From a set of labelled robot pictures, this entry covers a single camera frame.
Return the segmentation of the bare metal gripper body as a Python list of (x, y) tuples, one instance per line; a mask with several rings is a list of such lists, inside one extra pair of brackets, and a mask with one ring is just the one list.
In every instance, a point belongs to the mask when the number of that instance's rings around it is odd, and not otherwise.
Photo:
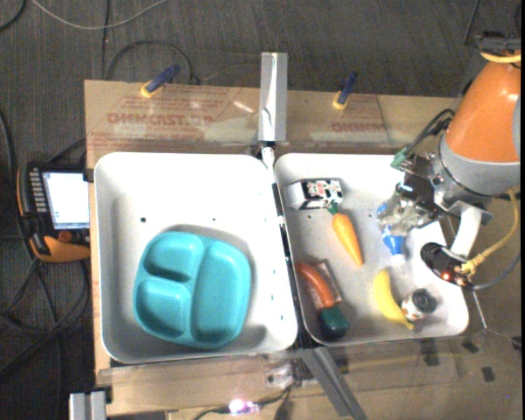
[(411, 153), (402, 160), (399, 169), (404, 175), (396, 190), (418, 215), (422, 218), (461, 217), (465, 210), (465, 202), (461, 199), (464, 194), (438, 155)]

